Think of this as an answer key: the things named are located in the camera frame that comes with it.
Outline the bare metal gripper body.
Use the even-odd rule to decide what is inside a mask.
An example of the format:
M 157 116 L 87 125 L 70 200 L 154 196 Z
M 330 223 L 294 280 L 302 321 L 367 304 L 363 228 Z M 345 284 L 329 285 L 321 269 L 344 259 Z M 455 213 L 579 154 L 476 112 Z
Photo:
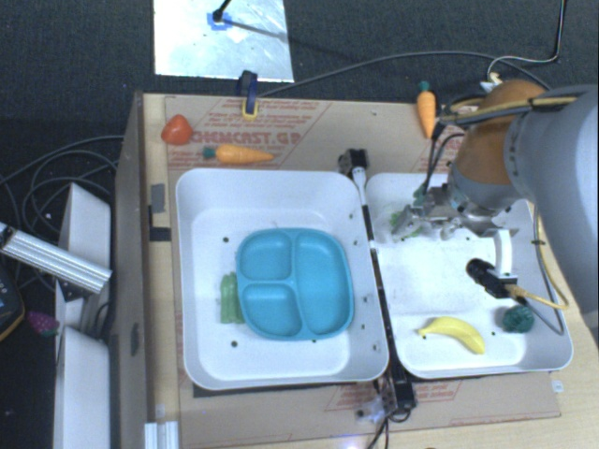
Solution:
M 499 211 L 475 204 L 457 186 L 429 188 L 419 213 L 422 219 L 430 223 L 467 228 L 471 232 L 494 232 L 499 229 L 493 222 Z

